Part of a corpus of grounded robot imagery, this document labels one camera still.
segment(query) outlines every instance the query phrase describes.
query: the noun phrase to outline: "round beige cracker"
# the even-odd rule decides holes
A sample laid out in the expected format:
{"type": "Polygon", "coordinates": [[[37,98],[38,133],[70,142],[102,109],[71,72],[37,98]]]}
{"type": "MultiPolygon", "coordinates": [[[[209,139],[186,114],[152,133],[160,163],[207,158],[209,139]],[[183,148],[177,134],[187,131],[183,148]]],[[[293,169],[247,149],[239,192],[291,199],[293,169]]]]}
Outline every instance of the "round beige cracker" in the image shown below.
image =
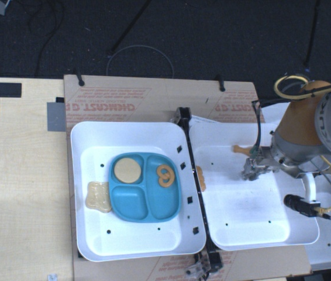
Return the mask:
{"type": "Polygon", "coordinates": [[[126,157],[116,162],[113,172],[121,182],[133,183],[141,176],[141,167],[137,161],[126,157]]]}

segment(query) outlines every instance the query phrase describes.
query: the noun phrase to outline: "black pole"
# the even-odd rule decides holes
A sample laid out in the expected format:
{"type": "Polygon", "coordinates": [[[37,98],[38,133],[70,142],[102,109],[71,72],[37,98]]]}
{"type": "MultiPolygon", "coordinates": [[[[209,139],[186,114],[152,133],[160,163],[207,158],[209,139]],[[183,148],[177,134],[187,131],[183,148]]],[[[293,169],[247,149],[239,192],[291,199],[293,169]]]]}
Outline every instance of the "black pole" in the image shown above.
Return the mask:
{"type": "Polygon", "coordinates": [[[125,29],[125,31],[123,32],[123,34],[121,35],[121,37],[116,41],[116,43],[112,46],[112,48],[107,51],[108,56],[112,56],[114,54],[115,50],[118,48],[118,46],[120,45],[120,43],[122,42],[122,40],[126,37],[126,35],[130,32],[130,30],[135,25],[135,23],[138,21],[138,19],[142,16],[143,12],[148,7],[148,5],[150,4],[151,1],[152,0],[147,0],[144,3],[144,5],[141,7],[141,9],[138,12],[138,14],[131,21],[131,23],[128,25],[128,27],[125,29]]]}
{"type": "Polygon", "coordinates": [[[311,29],[310,42],[309,42],[309,46],[308,46],[306,60],[304,62],[304,66],[306,67],[306,71],[309,71],[309,62],[310,62],[310,57],[311,57],[313,40],[315,38],[316,24],[318,22],[319,5],[320,5],[320,0],[316,0],[315,10],[314,10],[315,13],[314,13],[314,16],[313,16],[313,23],[312,23],[312,29],[311,29]]]}

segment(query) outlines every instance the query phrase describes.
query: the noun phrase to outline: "blue plate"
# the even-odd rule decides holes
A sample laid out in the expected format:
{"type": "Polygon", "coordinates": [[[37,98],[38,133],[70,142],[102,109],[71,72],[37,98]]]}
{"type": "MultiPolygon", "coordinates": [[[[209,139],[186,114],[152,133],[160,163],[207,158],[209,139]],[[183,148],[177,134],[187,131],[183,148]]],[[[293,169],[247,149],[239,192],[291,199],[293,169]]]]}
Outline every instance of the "blue plate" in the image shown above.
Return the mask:
{"type": "Polygon", "coordinates": [[[118,217],[131,222],[164,222],[174,218],[181,208],[180,179],[171,159],[156,153],[125,153],[114,158],[109,172],[109,194],[113,211],[118,217]],[[116,178],[113,168],[123,158],[135,160],[141,167],[140,177],[133,183],[116,178]],[[163,187],[157,168],[167,165],[175,173],[174,182],[163,187]]]}

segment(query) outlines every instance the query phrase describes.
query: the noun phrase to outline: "pretzel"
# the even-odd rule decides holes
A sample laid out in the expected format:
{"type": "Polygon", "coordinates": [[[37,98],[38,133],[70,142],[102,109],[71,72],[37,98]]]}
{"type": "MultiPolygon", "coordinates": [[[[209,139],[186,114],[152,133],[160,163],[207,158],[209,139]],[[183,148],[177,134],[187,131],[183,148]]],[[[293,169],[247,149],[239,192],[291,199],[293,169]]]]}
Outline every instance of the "pretzel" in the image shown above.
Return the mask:
{"type": "Polygon", "coordinates": [[[175,172],[170,166],[159,165],[159,167],[156,169],[156,173],[159,176],[158,182],[161,187],[170,187],[175,181],[175,172]]]}

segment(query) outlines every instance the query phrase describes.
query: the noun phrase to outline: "blue divided plate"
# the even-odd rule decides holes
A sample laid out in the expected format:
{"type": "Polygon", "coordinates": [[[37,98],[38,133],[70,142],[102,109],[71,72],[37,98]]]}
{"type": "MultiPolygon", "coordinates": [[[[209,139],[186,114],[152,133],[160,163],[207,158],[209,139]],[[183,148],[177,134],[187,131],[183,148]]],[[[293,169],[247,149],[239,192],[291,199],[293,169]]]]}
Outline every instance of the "blue divided plate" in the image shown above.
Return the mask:
{"type": "Polygon", "coordinates": [[[109,194],[116,215],[131,222],[169,221],[181,208],[177,168],[171,159],[156,153],[125,153],[115,157],[109,172],[109,194]],[[116,163],[127,157],[141,167],[140,177],[129,184],[117,179],[113,171],[116,163]],[[158,182],[157,168],[160,165],[170,166],[175,173],[175,180],[169,187],[162,187],[158,182]]]}

